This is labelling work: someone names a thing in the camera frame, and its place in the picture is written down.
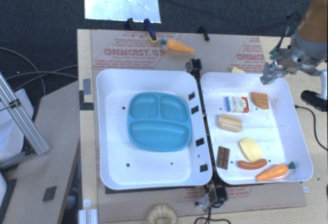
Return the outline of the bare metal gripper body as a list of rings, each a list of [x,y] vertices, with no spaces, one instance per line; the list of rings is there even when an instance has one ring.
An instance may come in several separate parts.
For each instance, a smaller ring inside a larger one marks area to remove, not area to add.
[[[272,67],[283,69],[284,75],[296,74],[297,71],[307,75],[321,75],[322,71],[317,66],[322,62],[308,56],[296,48],[274,48],[272,50]]]

